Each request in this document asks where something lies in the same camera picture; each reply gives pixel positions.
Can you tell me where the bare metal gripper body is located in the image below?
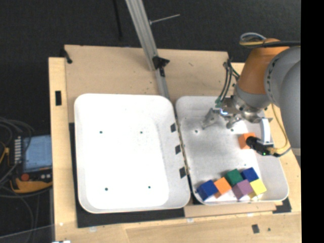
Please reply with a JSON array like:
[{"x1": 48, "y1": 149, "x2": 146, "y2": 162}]
[{"x1": 217, "y1": 97, "x2": 273, "y2": 124}]

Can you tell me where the orange cube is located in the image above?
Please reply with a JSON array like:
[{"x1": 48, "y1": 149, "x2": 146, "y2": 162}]
[
  {"x1": 214, "y1": 177, "x2": 232, "y2": 198},
  {"x1": 237, "y1": 132, "x2": 257, "y2": 150}
]

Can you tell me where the white plastic tray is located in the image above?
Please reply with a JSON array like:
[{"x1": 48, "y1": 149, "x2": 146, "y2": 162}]
[
  {"x1": 175, "y1": 95, "x2": 290, "y2": 206},
  {"x1": 73, "y1": 93, "x2": 191, "y2": 214}
]

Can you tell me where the green cube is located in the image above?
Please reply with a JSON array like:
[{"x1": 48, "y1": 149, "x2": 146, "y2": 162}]
[{"x1": 225, "y1": 168, "x2": 244, "y2": 187}]

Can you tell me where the blue cube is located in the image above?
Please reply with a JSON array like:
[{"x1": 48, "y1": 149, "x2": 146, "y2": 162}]
[
  {"x1": 240, "y1": 167, "x2": 260, "y2": 183},
  {"x1": 197, "y1": 179, "x2": 219, "y2": 201}
]

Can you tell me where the purple cube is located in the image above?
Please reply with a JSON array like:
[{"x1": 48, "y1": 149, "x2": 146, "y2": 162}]
[{"x1": 231, "y1": 179, "x2": 254, "y2": 200}]

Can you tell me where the yellow cube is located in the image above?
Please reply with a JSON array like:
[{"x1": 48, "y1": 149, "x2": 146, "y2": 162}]
[{"x1": 248, "y1": 178, "x2": 268, "y2": 199}]

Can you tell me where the brown cardboard board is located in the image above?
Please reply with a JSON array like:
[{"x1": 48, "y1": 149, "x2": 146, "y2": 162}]
[{"x1": 63, "y1": 44, "x2": 277, "y2": 218}]

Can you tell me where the black cylinder on white bracket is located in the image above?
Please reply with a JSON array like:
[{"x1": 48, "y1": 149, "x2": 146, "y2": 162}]
[{"x1": 245, "y1": 117, "x2": 275, "y2": 157}]

